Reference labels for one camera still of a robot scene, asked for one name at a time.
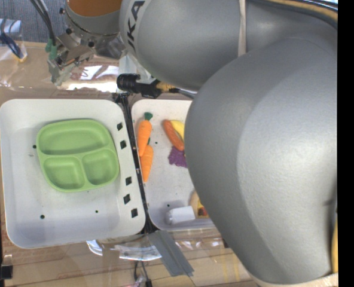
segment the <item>green divided plate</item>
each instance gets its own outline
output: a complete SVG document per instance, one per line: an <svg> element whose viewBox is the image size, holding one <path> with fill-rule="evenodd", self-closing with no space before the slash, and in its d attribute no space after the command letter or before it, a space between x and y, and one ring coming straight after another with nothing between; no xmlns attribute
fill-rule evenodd
<svg viewBox="0 0 354 287"><path fill-rule="evenodd" d="M113 182L120 171L108 129L91 119L65 120L42 127L36 149L47 182L74 192Z"/></svg>

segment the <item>white strap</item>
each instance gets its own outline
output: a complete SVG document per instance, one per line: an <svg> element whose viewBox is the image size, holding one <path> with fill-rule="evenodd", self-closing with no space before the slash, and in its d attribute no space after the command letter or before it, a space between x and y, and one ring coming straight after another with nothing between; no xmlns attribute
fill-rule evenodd
<svg viewBox="0 0 354 287"><path fill-rule="evenodd" d="M238 56L246 53L246 0L239 0L240 28L238 40Z"/></svg>
<svg viewBox="0 0 354 287"><path fill-rule="evenodd" d="M262 280L257 279L256 277L253 277L253 275L250 276L254 280L254 282L257 283L260 287L335 287L339 286L338 274L339 272L336 272L328 276L320 277L319 279L311 280L309 282L292 285L266 283Z"/></svg>

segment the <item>white tray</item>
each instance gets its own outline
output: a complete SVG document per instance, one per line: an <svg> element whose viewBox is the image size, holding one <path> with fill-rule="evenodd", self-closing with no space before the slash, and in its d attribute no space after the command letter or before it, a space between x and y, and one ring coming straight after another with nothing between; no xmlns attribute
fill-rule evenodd
<svg viewBox="0 0 354 287"><path fill-rule="evenodd" d="M144 99L132 106L132 119L137 134L139 122L144 119L144 112L152 113L150 120L152 132L150 145L154 150L153 164L148 182L145 183L145 197L149 207L149 217L160 230L193 230L215 227L210 219L195 219L175 225L165 222L166 213L176 207L188 206L194 191L187 168L170 165L168 156L172 144L167 138L162 121L164 119L185 122L190 100Z"/></svg>
<svg viewBox="0 0 354 287"><path fill-rule="evenodd" d="M42 126L75 118L91 118L108 128L120 174L104 187L63 193L46 182L33 146ZM144 227L145 212L124 115L115 103L10 100L0 108L0 144L7 234L15 245L38 248L129 236Z"/></svg>

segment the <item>orange carrot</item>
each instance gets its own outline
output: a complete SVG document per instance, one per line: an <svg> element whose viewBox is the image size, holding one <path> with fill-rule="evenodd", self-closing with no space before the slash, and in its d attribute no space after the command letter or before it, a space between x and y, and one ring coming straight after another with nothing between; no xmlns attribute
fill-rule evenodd
<svg viewBox="0 0 354 287"><path fill-rule="evenodd" d="M164 131L169 138L172 145L179 151L183 151L185 149L184 142L178 137L175 129L172 126L172 123L169 120L163 121Z"/></svg>
<svg viewBox="0 0 354 287"><path fill-rule="evenodd" d="M140 122L138 134L137 134L137 146L139 151L139 156L142 157L145 151L145 147L148 144L149 138L152 132L152 124L150 119L153 115L150 112L145 113L145 119Z"/></svg>
<svg viewBox="0 0 354 287"><path fill-rule="evenodd" d="M140 165L142 172L142 179L144 182L148 181L149 173L153 162L153 148L149 145L145 146L144 154L140 157Z"/></svg>

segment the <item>green plate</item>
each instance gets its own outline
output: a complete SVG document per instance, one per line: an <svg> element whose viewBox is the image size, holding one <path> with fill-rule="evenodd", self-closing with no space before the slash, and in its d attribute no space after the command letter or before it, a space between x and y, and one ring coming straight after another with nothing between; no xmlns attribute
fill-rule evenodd
<svg viewBox="0 0 354 287"><path fill-rule="evenodd" d="M36 137L47 182L60 191L82 191L113 182L120 171L108 129L91 119L51 123Z"/></svg>

